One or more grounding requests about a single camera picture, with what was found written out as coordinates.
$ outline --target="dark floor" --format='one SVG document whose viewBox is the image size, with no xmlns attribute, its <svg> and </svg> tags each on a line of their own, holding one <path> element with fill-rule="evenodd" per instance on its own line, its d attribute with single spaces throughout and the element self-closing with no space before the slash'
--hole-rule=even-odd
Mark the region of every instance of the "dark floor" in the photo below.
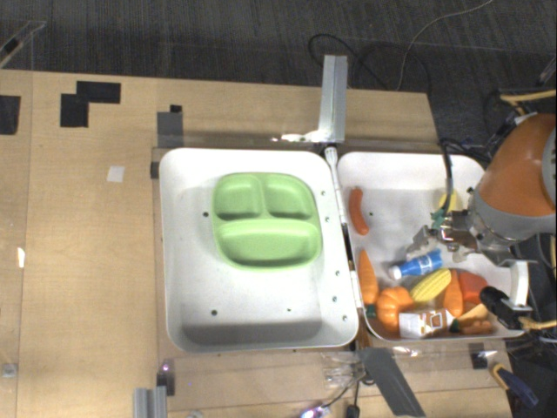
<svg viewBox="0 0 557 418">
<path fill-rule="evenodd" d="M 44 20 L 10 68 L 320 85 L 307 43 L 328 33 L 347 42 L 392 89 L 403 51 L 424 24 L 485 1 L 0 0 L 0 44 L 26 21 Z M 555 55 L 556 13 L 557 0 L 496 0 L 441 21 L 413 48 L 402 89 L 428 91 L 440 137 L 483 143 L 508 112 L 490 93 L 532 87 Z M 324 37 L 313 49 L 349 54 Z M 351 87 L 381 88 L 350 61 Z M 554 77 L 548 87 L 555 87 Z M 554 112 L 554 99 L 544 108 Z M 549 376 L 553 384 L 541 391 L 551 394 L 555 367 Z M 551 401 L 532 416 L 552 410 Z"/>
</svg>

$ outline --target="green plate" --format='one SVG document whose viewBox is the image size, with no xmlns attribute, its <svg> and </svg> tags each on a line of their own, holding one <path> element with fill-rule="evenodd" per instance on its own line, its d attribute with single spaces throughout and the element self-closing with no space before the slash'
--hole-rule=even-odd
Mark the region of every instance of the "green plate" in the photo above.
<svg viewBox="0 0 557 418">
<path fill-rule="evenodd" d="M 321 253 L 312 191 L 282 173 L 233 173 L 212 196 L 212 224 L 221 257 L 249 269 L 304 266 Z"/>
</svg>

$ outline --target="carrot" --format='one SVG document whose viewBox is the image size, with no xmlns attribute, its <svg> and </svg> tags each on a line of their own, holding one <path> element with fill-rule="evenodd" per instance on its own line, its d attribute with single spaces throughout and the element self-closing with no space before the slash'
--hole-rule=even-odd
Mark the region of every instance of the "carrot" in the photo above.
<svg viewBox="0 0 557 418">
<path fill-rule="evenodd" d="M 379 284 L 365 249 L 359 253 L 358 278 L 364 304 L 366 306 L 375 304 L 379 297 Z"/>
<path fill-rule="evenodd" d="M 481 303 L 480 291 L 487 287 L 486 280 L 478 274 L 462 271 L 459 273 L 459 283 L 460 290 L 462 291 L 462 299 L 465 302 L 479 305 Z"/>
<path fill-rule="evenodd" d="M 366 235 L 369 233 L 369 226 L 366 224 L 361 212 L 363 197 L 364 193 L 361 189 L 352 189 L 348 200 L 348 212 L 350 213 L 352 224 L 359 235 Z"/>
<path fill-rule="evenodd" d="M 464 301 L 462 299 L 462 291 L 460 290 L 459 274 L 456 269 L 451 270 L 451 281 L 445 290 L 443 307 L 455 318 L 460 317 L 464 313 Z"/>
</svg>

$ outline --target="wooden tabletop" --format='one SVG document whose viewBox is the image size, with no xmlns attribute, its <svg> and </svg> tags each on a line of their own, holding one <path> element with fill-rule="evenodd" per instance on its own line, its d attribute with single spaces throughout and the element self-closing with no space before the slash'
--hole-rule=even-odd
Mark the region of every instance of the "wooden tabletop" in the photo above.
<svg viewBox="0 0 557 418">
<path fill-rule="evenodd" d="M 75 94 L 78 80 L 120 83 L 121 101 L 90 104 L 88 128 L 62 128 L 60 95 Z M 320 89 L 0 71 L 0 95 L 22 98 L 17 135 L 0 137 L 0 215 L 17 220 L 17 231 L 0 235 L 0 257 L 9 261 L 0 266 L 0 362 L 19 364 L 15 380 L 0 380 L 0 415 L 131 417 L 134 388 L 153 388 L 159 364 L 150 176 L 157 112 L 181 105 L 186 135 L 279 138 L 316 129 Z M 431 151 L 437 140 L 425 95 L 385 91 L 348 91 L 346 136 Z M 124 168 L 122 182 L 107 181 L 112 166 Z M 18 247 L 24 269 L 16 266 Z M 508 365 L 504 344 L 489 346 Z M 190 372 L 205 392 L 198 402 L 169 399 L 169 416 L 201 408 L 211 418 L 294 417 L 334 396 L 319 353 L 300 352 L 297 368 L 273 367 L 275 357 L 283 358 L 260 354 L 252 370 L 237 370 L 242 356 L 223 365 L 216 355 L 189 355 L 188 369 L 210 362 L 213 372 Z M 453 364 L 400 361 L 429 416 L 510 415 L 486 370 L 472 370 L 466 358 L 444 361 Z M 280 374 L 304 364 L 299 382 L 311 393 L 297 398 L 290 394 L 297 386 L 285 386 Z M 392 416 L 377 388 L 362 389 L 359 404 L 362 417 Z"/>
</svg>

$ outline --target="yellow corn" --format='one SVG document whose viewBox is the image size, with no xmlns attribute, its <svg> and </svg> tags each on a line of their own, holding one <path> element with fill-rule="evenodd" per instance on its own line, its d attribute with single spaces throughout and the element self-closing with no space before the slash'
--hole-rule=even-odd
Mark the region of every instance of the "yellow corn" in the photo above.
<svg viewBox="0 0 557 418">
<path fill-rule="evenodd" d="M 447 268 L 438 269 L 420 280 L 410 291 L 410 297 L 416 303 L 428 302 L 441 294 L 450 282 L 451 272 Z"/>
</svg>

